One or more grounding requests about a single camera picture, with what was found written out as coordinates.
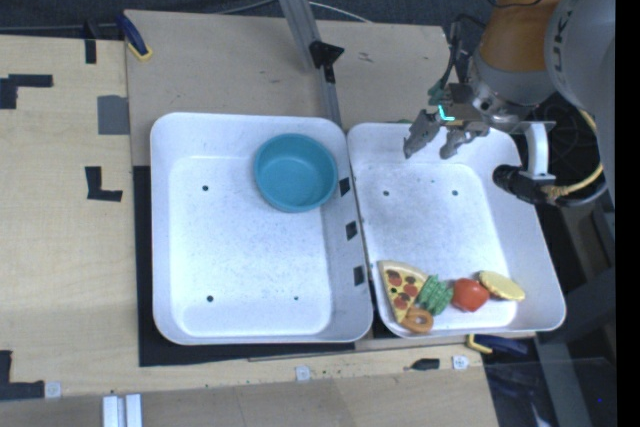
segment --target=blue bowl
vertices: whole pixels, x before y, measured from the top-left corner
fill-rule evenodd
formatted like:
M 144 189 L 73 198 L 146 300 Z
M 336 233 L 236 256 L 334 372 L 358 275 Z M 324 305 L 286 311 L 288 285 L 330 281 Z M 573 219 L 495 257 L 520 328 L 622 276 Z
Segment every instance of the blue bowl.
M 264 143 L 253 161 L 264 199 L 283 212 L 306 212 L 324 204 L 338 183 L 333 155 L 302 134 L 281 134 Z

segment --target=white cable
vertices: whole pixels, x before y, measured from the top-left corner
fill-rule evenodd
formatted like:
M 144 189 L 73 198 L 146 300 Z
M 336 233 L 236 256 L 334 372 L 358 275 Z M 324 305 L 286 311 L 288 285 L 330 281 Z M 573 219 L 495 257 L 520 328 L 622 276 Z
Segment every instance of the white cable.
M 351 18 L 354 18 L 355 20 L 358 20 L 360 22 L 365 22 L 365 23 L 372 23 L 371 20 L 367 20 L 366 18 L 363 18 L 360 15 L 356 15 L 355 13 L 351 13 L 349 11 L 345 11 L 344 9 L 340 9 L 334 6 L 328 6 L 327 4 L 320 4 L 319 2 L 313 2 L 313 1 L 309 1 L 309 4 L 315 7 L 319 7 L 322 9 L 329 9 L 331 11 L 335 11 L 336 13 L 340 13 L 344 16 L 348 16 Z

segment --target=black clamp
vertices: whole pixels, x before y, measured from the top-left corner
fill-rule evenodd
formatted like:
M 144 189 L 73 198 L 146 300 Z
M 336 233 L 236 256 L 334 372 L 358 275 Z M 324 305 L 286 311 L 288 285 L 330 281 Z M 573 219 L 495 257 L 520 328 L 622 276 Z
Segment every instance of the black clamp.
M 322 41 L 314 41 L 309 45 L 309 51 L 313 59 L 313 64 L 317 69 L 322 67 L 324 69 L 324 78 L 331 84 L 336 83 L 336 77 L 333 73 L 333 63 L 338 60 L 338 57 L 344 52 L 344 48 L 330 45 Z
M 549 196 L 542 186 L 553 185 L 555 177 L 532 178 L 524 173 L 522 167 L 501 164 L 493 170 L 493 183 L 522 201 L 540 205 L 549 203 Z

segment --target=black mat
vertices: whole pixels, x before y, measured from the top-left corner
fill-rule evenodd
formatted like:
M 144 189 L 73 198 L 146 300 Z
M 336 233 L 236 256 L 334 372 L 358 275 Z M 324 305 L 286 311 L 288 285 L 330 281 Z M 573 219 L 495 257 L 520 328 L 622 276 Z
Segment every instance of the black mat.
M 136 270 L 138 284 L 138 347 L 141 367 L 190 365 L 248 357 L 282 356 L 355 349 L 353 343 L 178 345 L 158 331 L 153 320 L 151 275 L 151 169 L 133 168 Z

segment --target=wooden table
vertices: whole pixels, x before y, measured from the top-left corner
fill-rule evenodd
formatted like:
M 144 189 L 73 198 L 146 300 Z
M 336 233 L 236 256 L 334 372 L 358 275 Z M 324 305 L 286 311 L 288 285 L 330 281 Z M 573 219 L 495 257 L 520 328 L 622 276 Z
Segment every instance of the wooden table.
M 188 425 L 179 404 L 193 406 L 196 425 L 213 403 L 226 404 L 221 425 L 296 425 L 295 412 L 318 401 L 325 416 L 311 415 L 317 423 L 305 425 L 389 425 L 396 416 L 388 404 L 404 418 L 426 414 L 439 425 L 497 425 L 481 357 L 459 339 L 421 345 L 365 337 L 340 354 L 138 365 L 132 166 L 148 165 L 150 123 L 164 112 L 211 105 L 215 112 L 291 115 L 321 115 L 321 105 L 296 64 L 284 20 L 128 14 L 148 36 L 153 64 L 133 59 L 121 41 L 96 41 L 97 60 L 87 63 L 83 40 L 0 36 L 0 78 L 45 74 L 54 81 L 51 88 L 19 87 L 16 109 L 0 109 L 0 350 L 13 351 L 12 382 L 59 382 L 63 396 L 0 402 L 6 425 L 24 424 L 29 415 L 38 425 L 42 408 L 61 422 L 93 418 L 98 397 L 128 393 L 144 394 L 145 425 L 172 425 L 171 418 Z M 446 66 L 439 28 L 319 27 L 327 42 L 347 48 L 335 65 L 345 129 L 363 120 L 413 119 L 426 85 Z M 185 48 L 187 37 L 214 37 L 218 46 Z M 247 53 L 247 41 L 264 54 Z M 238 84 L 257 81 L 253 96 L 239 94 Z M 98 98 L 110 96 L 128 99 L 130 134 L 99 133 Z M 102 189 L 122 191 L 120 201 L 87 198 L 91 166 L 101 168 Z M 469 368 L 452 369 L 458 355 Z M 409 371 L 420 358 L 439 358 L 441 370 Z M 300 365 L 309 382 L 296 382 Z M 267 414 L 261 423 L 258 411 L 269 404 L 272 420 Z M 277 420 L 278 411 L 292 420 Z M 342 423 L 323 423 L 336 415 Z

